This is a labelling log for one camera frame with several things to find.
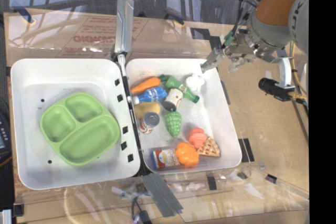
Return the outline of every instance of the yellow potato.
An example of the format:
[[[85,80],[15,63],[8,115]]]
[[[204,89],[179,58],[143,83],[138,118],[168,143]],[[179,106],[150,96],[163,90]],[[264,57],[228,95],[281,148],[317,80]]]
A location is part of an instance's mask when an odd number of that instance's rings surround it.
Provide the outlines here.
[[[136,104],[134,106],[135,116],[137,116],[138,119],[145,117],[145,114],[149,111],[159,114],[159,104],[157,102],[141,102],[140,104]]]

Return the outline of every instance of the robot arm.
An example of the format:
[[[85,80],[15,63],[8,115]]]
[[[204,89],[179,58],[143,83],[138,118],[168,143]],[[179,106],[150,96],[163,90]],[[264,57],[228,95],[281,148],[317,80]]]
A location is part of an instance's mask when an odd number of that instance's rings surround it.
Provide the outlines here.
[[[225,36],[220,48],[215,48],[201,65],[203,72],[218,66],[227,56],[232,64],[229,72],[238,66],[260,58],[277,63],[281,81],[273,83],[262,79],[259,87],[274,84],[283,90],[284,97],[274,94],[281,101],[290,100],[286,92],[294,90],[290,85],[291,68],[288,58],[277,57],[275,52],[293,41],[308,55],[309,0],[239,0],[237,21]]]

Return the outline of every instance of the bottle cap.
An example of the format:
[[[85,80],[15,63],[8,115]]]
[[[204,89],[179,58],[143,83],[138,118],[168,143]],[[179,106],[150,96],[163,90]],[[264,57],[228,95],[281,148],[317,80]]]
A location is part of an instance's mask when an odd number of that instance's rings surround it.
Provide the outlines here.
[[[161,80],[161,82],[167,81],[168,77],[164,74],[162,74],[161,76],[159,76],[159,79]]]
[[[198,95],[195,96],[193,102],[196,104],[199,101],[200,97]]]
[[[137,96],[134,96],[134,97],[132,98],[132,101],[133,101],[133,104],[139,104],[139,103],[140,103],[140,101],[139,101],[139,97],[137,97]]]

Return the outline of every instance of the toy orange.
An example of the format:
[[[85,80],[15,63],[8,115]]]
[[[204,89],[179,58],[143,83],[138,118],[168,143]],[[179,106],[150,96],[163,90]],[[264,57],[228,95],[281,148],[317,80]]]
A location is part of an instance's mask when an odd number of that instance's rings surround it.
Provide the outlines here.
[[[180,163],[185,166],[195,166],[200,161],[196,149],[189,143],[181,142],[178,144],[175,154],[179,158]]]
[[[198,149],[203,145],[207,137],[208,136],[202,128],[195,127],[190,130],[188,141],[195,147],[195,149]]]

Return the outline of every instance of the soda can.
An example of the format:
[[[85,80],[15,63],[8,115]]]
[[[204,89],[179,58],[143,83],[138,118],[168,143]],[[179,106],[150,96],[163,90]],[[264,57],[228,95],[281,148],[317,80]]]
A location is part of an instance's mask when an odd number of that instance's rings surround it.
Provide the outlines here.
[[[171,88],[168,96],[163,101],[162,105],[168,111],[176,111],[183,97],[183,92],[177,88]]]
[[[149,134],[152,132],[155,126],[160,122],[160,117],[155,112],[147,112],[145,117],[143,117],[139,122],[139,130],[144,134]]]

